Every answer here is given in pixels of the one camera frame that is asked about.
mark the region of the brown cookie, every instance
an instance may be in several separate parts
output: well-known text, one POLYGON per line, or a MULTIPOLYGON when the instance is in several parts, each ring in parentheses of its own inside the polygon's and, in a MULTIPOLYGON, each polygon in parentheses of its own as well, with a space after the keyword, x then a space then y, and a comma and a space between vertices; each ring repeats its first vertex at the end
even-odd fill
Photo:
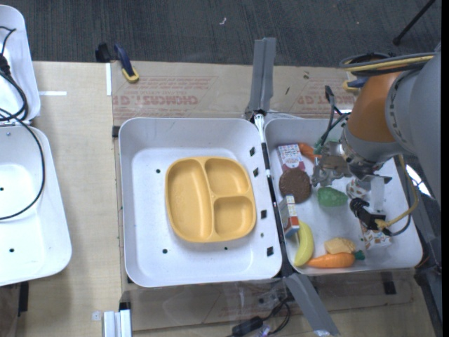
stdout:
POLYGON ((279 189, 283 196, 292 194, 295 202, 299 204, 308 199, 311 194, 309 175, 299 168, 290 168, 282 173, 279 189))

